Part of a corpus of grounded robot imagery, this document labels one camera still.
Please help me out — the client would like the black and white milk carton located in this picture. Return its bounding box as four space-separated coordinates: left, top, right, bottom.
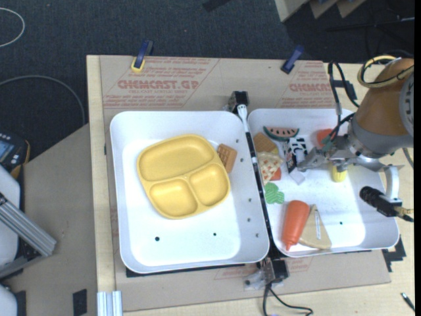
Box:
283 136 318 186

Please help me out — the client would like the brown toy waffle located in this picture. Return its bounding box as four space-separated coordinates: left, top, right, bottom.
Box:
216 143 239 174

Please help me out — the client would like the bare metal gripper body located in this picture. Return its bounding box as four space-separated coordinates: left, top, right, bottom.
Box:
324 136 386 172

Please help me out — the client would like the orange squeeze bottle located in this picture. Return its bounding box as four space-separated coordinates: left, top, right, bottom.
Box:
281 199 311 251

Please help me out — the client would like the toy watermelon slice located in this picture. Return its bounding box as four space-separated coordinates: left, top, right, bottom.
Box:
262 125 301 142

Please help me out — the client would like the black cylinder on white bracket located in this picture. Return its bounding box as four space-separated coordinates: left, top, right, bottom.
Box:
359 163 405 218

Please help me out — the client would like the yellow divided plate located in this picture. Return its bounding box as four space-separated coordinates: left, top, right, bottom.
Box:
136 134 232 221

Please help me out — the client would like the green toy broccoli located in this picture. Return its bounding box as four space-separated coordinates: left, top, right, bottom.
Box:
263 182 285 205

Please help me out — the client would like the yellow toy corn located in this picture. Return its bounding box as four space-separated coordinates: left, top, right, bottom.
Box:
331 165 348 183

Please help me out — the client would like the white plastic tray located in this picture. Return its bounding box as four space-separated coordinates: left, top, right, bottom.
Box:
246 107 401 258
109 110 271 274

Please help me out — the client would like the beige toy sandwich wedge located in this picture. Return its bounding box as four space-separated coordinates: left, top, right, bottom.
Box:
298 203 333 251

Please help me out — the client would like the brown toy bread slice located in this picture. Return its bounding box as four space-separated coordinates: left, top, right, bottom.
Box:
253 132 280 155

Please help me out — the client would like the brown cardboard board red print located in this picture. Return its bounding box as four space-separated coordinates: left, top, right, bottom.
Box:
98 55 393 312

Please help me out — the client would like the thin black and white rod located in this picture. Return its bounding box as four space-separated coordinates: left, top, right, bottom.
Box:
237 104 274 260

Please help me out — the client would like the black pen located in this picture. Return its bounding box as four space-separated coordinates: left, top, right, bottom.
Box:
400 292 415 311

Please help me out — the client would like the toy lattice pie slice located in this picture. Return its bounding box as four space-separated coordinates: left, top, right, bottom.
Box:
257 151 285 182

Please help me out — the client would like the red toy tomato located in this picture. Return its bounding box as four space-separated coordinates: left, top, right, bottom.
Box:
316 128 335 148

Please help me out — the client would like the black block with thin wires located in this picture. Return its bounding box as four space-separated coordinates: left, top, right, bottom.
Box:
229 90 249 112
243 257 290 291

